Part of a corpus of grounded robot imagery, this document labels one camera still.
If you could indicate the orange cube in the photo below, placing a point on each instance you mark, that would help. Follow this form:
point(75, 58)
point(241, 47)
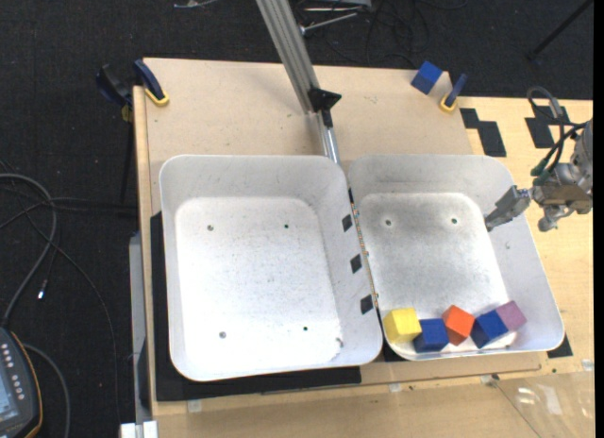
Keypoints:
point(458, 325)

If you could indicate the purple cube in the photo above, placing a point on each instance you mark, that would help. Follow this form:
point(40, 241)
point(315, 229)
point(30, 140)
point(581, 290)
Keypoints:
point(512, 315)

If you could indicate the pale wood board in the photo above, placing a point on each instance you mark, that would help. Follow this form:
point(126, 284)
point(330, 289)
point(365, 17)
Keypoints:
point(226, 115)

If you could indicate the yellow cube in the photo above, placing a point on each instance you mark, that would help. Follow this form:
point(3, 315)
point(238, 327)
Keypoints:
point(402, 325)

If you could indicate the blue cube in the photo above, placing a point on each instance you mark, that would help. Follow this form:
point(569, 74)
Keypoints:
point(491, 327)
point(427, 76)
point(431, 336)

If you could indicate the white plastic tray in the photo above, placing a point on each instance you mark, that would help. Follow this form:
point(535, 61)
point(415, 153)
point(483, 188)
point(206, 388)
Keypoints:
point(434, 257)
point(257, 266)

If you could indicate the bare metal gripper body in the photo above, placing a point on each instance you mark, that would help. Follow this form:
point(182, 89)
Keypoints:
point(566, 190)

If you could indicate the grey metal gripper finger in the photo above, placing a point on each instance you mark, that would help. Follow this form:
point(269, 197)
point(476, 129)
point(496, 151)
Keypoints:
point(549, 219)
point(508, 207)

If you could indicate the thin black and white rod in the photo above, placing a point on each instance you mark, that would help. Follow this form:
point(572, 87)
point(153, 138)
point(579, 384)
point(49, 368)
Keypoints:
point(331, 143)

